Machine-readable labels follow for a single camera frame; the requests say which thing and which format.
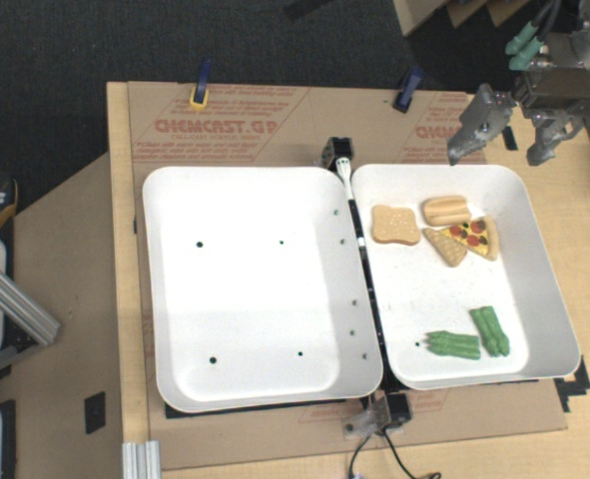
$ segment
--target toy bread slice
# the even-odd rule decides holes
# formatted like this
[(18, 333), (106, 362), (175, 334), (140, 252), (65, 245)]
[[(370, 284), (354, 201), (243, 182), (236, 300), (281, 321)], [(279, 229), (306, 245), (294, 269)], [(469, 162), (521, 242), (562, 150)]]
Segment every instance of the toy bread slice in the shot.
[(453, 239), (447, 238), (432, 228), (423, 230), (425, 237), (434, 245), (450, 266), (459, 266), (467, 255), (467, 248)]
[(410, 208), (372, 208), (372, 239), (377, 243), (417, 244), (421, 232)]
[(429, 226), (441, 227), (469, 222), (472, 218), (462, 196), (436, 197), (423, 203), (423, 216)]
[(439, 232), (488, 260), (496, 260), (498, 257), (498, 231), (490, 217), (450, 226)]

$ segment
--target robotic arm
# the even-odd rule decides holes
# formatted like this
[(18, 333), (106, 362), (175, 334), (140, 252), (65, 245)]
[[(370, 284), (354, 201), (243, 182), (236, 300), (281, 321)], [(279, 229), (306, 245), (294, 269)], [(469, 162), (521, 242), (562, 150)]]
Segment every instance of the robotic arm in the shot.
[(510, 69), (520, 72), (514, 88), (502, 93), (481, 85), (461, 114), (460, 130), (447, 141), (450, 165), (501, 133), (516, 106), (536, 130), (527, 151), (531, 166), (554, 158), (561, 142), (590, 128), (590, 0), (581, 0), (583, 26), (571, 34), (549, 33), (559, 5), (560, 0), (548, 2), (508, 43), (506, 53), (513, 56)]

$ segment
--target empty white tray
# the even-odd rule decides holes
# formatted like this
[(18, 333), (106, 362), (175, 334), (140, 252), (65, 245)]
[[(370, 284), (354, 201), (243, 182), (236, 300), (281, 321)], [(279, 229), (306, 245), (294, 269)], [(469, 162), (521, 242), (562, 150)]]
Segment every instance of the empty white tray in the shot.
[(376, 389), (382, 361), (334, 174), (167, 167), (143, 198), (168, 404), (196, 413)]
[[(367, 165), (352, 176), (385, 347), (394, 375), (416, 389), (560, 377), (571, 374), (579, 348), (521, 179), (500, 166)], [(376, 205), (411, 208), (428, 227), (422, 204), (460, 195), (474, 219), (496, 223), (500, 254), (469, 252), (448, 266), (425, 236), (412, 246), (371, 238)], [(492, 305), (510, 339), (506, 357), (439, 356), (425, 346), (434, 330), (478, 335), (469, 310)]]

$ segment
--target blue clamp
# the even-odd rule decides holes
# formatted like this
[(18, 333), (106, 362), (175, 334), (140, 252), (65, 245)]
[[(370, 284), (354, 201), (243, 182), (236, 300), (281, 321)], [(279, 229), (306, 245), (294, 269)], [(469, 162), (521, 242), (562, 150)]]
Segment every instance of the blue clamp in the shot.
[(405, 114), (407, 110), (410, 108), (410, 103), (412, 102), (412, 94), (414, 90), (418, 87), (418, 85), (423, 80), (423, 70), (418, 66), (413, 67), (408, 71), (403, 79), (401, 85), (400, 92), (396, 95), (394, 99), (394, 104), (392, 107), (399, 112), (403, 112)]
[(191, 91), (191, 107), (203, 109), (208, 103), (208, 79), (211, 76), (213, 61), (209, 58), (202, 59), (197, 76), (197, 85)]

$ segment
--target cardboard sheet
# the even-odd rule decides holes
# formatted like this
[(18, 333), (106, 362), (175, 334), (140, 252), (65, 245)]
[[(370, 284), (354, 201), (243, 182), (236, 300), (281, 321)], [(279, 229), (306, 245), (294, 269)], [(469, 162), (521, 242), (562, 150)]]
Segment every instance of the cardboard sheet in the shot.
[[(460, 127), (463, 93), (416, 91), (407, 114), (392, 90), (210, 85), (190, 106), (192, 85), (128, 84), (136, 229), (151, 438), (165, 470), (346, 452), (356, 441), (341, 421), (358, 400), (168, 418), (155, 352), (142, 184), (169, 165), (310, 166), (330, 137), (351, 137), (353, 168), (371, 163), (447, 163), (445, 139)], [(462, 163), (484, 163), (482, 152)], [(398, 445), (551, 431), (566, 427), (552, 380), (408, 391), (413, 419)], [(371, 442), (369, 446), (381, 445)]]

